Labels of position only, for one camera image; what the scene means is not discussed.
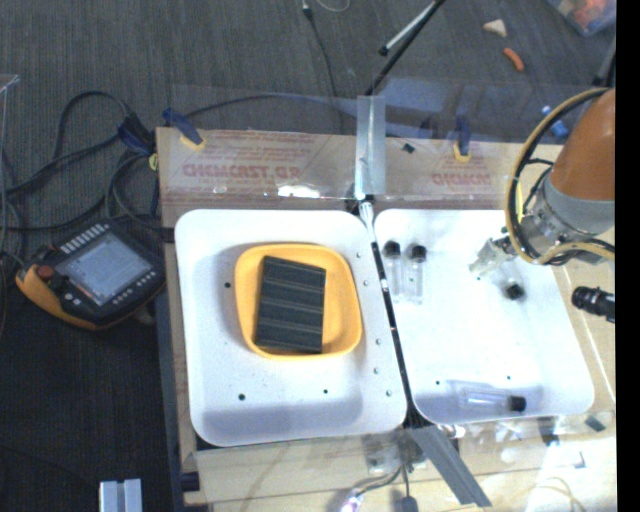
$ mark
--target black connector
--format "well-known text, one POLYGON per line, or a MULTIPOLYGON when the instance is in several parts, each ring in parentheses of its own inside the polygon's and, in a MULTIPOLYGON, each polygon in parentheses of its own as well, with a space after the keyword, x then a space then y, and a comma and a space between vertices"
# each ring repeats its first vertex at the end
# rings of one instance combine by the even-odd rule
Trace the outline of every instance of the black connector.
POLYGON ((400 500, 402 512, 418 512, 418 502, 413 496, 405 496, 400 500))
POLYGON ((180 474, 180 489, 182 492, 197 492, 200 490, 200 475, 197 471, 180 474))
POLYGON ((613 293, 600 288, 578 286, 571 295, 571 303, 592 315, 604 316, 608 322, 616 323, 616 298, 613 293))

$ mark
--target small glass vial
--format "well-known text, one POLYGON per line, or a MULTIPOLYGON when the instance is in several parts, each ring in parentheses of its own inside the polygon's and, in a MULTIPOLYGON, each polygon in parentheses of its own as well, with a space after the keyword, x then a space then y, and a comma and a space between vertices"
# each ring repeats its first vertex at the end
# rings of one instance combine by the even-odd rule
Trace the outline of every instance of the small glass vial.
POLYGON ((527 399, 513 395, 505 389, 493 388, 481 384, 454 383, 461 409, 483 417, 505 416, 523 413, 527 408, 527 399))
POLYGON ((414 304, 422 304, 424 299, 425 261, 427 261, 426 247, 414 245, 408 262, 406 291, 407 297, 414 304))
POLYGON ((384 273, 389 285, 389 293, 393 301, 399 301, 402 297, 402 283, 404 272, 402 268, 402 253, 400 244, 393 240, 388 241, 382 249, 384 257, 384 273))

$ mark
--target black sponge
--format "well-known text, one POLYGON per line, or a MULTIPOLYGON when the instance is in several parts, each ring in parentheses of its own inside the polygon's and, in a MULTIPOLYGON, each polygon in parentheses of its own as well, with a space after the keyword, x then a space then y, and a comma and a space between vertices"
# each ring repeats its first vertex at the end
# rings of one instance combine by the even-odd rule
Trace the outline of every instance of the black sponge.
POLYGON ((323 268, 265 256, 255 344, 322 353, 325 282, 323 268))

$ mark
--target white tray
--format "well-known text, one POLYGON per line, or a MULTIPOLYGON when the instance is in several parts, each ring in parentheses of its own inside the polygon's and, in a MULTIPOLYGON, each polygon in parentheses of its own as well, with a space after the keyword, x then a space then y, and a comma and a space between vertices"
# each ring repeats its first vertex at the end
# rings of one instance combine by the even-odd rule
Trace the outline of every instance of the white tray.
POLYGON ((194 210, 175 229, 191 420, 216 446, 388 432, 407 402, 370 242, 341 211, 194 210), (349 263, 363 318, 350 353, 274 361, 240 333, 233 274, 246 249, 316 243, 349 263))
POLYGON ((510 262, 526 296, 511 301, 468 265, 485 241, 500 236, 502 211, 386 210, 375 220, 382 248, 427 250, 420 305, 394 304, 413 401, 440 424, 505 417, 578 414, 594 398, 584 357, 549 267, 510 262), (460 386, 524 396, 522 413, 461 407, 460 386))

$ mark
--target gray carpet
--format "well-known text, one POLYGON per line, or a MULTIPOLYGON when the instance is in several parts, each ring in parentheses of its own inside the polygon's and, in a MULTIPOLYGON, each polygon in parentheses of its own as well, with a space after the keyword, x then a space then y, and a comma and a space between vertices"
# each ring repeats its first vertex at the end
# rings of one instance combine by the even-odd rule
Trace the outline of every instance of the gray carpet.
MULTIPOLYGON (((378 49, 428 5, 352 0, 336 13, 307 1, 314 25, 298 0, 0 0, 0 74, 20 77, 8 97, 7 185, 42 169, 32 185, 10 195, 22 229, 8 232, 6 252, 30 255, 76 226, 32 228, 63 223, 102 197, 126 149, 119 141, 44 166, 113 136, 123 119, 113 98, 149 129, 163 124, 168 106, 186 112, 264 92, 337 96, 346 105, 399 45, 386 58, 378 49), (81 97, 58 131, 65 106, 87 91, 113 98, 81 97)), ((542 106, 601 78, 615 33, 610 26, 583 37, 545 0, 449 0, 375 93, 385 96, 399 135, 422 136, 425 119, 436 116, 430 136, 446 138, 463 113, 472 137, 523 141, 542 106), (498 18, 506 38, 482 29, 498 18), (521 56, 523 72, 502 54, 506 46, 521 56)), ((286 99, 246 100, 195 122, 355 133, 348 112, 286 99)), ((137 213, 152 211, 155 175, 148 166, 128 170, 120 186, 137 213)), ((102 215, 104 208, 86 218, 102 215)), ((5 220, 18 227, 14 216, 5 220)), ((134 231, 159 248, 155 233, 134 231)), ((10 282, 14 261, 4 255, 2 262, 10 282)), ((172 510, 154 328, 131 320, 108 333, 86 333, 44 314, 10 285, 5 302, 0 510, 97 510, 98 482, 130 477, 143 479, 145 510, 172 510)))

